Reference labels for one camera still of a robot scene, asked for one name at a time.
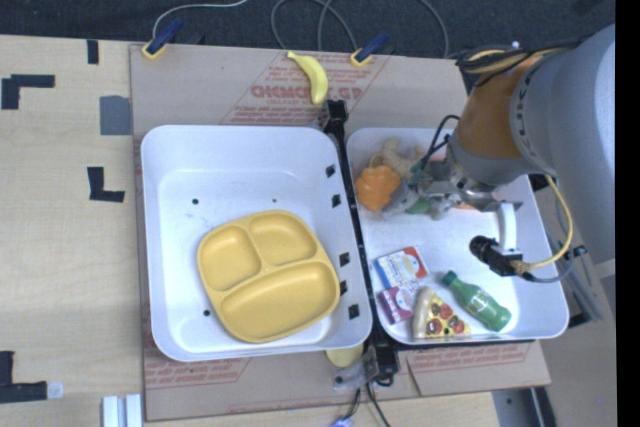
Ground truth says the yellow divided plate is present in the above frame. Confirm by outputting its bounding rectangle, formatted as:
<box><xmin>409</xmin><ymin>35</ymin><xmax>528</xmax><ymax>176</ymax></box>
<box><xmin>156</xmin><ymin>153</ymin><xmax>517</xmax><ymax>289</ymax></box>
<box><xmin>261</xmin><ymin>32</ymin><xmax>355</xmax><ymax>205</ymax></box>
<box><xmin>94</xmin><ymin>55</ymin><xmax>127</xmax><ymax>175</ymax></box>
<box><xmin>196</xmin><ymin>209</ymin><xmax>342</xmax><ymax>345</ymax></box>

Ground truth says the toy pizza slice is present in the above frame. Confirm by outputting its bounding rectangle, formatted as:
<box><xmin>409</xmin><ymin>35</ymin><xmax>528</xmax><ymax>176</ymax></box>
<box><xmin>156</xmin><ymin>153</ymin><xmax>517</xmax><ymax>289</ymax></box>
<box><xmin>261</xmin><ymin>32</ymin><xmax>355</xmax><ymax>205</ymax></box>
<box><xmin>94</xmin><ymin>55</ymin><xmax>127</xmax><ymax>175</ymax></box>
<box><xmin>410</xmin><ymin>285</ymin><xmax>472</xmax><ymax>341</ymax></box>

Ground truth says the red white blue carton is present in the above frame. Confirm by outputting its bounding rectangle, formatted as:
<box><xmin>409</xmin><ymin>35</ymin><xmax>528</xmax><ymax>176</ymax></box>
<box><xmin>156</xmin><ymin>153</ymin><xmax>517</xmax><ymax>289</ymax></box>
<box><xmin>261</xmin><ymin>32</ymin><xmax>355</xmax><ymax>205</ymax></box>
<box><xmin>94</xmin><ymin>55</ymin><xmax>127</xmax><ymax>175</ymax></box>
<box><xmin>375</xmin><ymin>245</ymin><xmax>430</xmax><ymax>290</ymax></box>

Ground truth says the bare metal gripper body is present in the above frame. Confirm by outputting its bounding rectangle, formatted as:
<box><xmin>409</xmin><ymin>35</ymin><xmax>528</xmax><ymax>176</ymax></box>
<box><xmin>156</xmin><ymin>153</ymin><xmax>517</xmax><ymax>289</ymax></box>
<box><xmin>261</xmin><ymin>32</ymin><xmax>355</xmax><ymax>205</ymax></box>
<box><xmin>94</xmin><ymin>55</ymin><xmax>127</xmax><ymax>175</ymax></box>
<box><xmin>418</xmin><ymin>161</ymin><xmax>524</xmax><ymax>217</ymax></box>

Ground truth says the black block with thin wires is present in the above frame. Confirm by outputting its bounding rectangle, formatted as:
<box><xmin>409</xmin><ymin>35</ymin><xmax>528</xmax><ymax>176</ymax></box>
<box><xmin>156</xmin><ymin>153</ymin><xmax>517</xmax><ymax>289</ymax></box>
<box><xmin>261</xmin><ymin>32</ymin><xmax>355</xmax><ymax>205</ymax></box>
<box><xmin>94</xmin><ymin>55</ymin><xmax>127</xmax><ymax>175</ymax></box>
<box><xmin>368</xmin><ymin>342</ymin><xmax>401</xmax><ymax>377</ymax></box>
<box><xmin>322</xmin><ymin>99</ymin><xmax>349</xmax><ymax>132</ymax></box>

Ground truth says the tan toy pastry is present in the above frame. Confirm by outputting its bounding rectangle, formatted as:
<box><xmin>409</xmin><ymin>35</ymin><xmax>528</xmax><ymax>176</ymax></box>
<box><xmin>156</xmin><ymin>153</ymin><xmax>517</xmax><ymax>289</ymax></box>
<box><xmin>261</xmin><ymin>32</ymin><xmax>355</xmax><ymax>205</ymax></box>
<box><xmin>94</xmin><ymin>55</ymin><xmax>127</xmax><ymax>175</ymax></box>
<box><xmin>380</xmin><ymin>137</ymin><xmax>427</xmax><ymax>177</ymax></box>

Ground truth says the yellow round object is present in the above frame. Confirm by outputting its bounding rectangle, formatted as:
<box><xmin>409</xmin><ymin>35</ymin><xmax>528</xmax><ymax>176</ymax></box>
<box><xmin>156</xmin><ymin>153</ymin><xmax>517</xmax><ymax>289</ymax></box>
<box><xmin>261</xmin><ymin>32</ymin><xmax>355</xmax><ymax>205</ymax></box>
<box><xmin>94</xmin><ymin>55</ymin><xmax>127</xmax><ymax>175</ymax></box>
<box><xmin>325</xmin><ymin>342</ymin><xmax>365</xmax><ymax>369</ymax></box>

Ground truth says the white plastic tray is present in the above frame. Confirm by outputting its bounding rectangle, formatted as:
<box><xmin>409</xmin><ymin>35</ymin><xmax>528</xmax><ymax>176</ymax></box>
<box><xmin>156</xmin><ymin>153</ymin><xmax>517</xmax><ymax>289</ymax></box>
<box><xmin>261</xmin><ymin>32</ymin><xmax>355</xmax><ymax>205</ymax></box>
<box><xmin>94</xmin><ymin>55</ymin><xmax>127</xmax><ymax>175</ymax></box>
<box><xmin>345</xmin><ymin>127</ymin><xmax>571</xmax><ymax>346</ymax></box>
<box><xmin>140</xmin><ymin>124</ymin><xmax>374</xmax><ymax>363</ymax></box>

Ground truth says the green bottle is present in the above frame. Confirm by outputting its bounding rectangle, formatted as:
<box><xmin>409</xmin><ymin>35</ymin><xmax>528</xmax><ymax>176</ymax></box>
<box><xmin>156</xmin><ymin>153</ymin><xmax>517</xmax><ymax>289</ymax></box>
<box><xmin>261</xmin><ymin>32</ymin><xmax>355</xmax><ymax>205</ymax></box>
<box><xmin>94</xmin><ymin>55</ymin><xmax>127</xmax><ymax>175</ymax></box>
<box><xmin>441</xmin><ymin>269</ymin><xmax>513</xmax><ymax>333</ymax></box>

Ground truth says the black cylinder on white bracket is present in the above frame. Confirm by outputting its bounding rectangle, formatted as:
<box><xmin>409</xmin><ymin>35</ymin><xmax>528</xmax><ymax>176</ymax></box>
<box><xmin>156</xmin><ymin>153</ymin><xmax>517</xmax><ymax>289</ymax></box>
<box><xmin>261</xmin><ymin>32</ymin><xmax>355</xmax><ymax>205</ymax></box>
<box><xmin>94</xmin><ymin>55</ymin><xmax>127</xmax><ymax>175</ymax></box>
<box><xmin>468</xmin><ymin>202</ymin><xmax>525</xmax><ymax>278</ymax></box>

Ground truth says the brown cardboard board red print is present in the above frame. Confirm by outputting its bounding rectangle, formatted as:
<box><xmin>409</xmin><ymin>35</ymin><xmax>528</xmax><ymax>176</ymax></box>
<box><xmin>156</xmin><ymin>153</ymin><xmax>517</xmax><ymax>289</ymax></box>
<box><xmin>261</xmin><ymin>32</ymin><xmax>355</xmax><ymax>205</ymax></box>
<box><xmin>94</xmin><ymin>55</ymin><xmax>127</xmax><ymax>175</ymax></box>
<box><xmin>128</xmin><ymin>43</ymin><xmax>553</xmax><ymax>422</ymax></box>

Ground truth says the yellow banana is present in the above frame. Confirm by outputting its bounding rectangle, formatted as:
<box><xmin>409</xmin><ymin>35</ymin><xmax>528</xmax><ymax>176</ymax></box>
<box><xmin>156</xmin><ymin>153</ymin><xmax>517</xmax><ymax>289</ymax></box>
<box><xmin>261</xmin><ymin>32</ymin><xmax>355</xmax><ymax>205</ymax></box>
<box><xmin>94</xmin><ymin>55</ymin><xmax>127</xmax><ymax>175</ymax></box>
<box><xmin>286</xmin><ymin>50</ymin><xmax>330</xmax><ymax>106</ymax></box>

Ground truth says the maroon and white carton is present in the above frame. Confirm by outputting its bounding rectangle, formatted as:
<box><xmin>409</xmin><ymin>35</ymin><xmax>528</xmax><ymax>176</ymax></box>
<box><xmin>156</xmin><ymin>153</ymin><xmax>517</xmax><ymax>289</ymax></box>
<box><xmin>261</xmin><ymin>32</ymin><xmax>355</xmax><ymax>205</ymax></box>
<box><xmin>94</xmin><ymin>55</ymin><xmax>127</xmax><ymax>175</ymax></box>
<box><xmin>375</xmin><ymin>285</ymin><xmax>419</xmax><ymax>326</ymax></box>

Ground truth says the thin black rod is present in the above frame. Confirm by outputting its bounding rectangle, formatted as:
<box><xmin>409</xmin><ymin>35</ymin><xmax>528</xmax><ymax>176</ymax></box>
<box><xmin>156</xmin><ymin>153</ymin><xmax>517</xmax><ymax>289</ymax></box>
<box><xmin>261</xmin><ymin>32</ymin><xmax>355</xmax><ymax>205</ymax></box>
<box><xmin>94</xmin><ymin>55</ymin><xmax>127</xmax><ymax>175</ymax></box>
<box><xmin>330</xmin><ymin>117</ymin><xmax>390</xmax><ymax>356</ymax></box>

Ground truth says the orange toy pepper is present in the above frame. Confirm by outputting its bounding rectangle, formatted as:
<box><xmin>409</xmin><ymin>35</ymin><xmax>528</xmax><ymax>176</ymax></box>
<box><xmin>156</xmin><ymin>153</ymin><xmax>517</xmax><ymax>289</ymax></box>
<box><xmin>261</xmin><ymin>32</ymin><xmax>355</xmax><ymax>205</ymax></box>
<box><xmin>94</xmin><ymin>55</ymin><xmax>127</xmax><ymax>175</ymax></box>
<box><xmin>354</xmin><ymin>164</ymin><xmax>403</xmax><ymax>212</ymax></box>

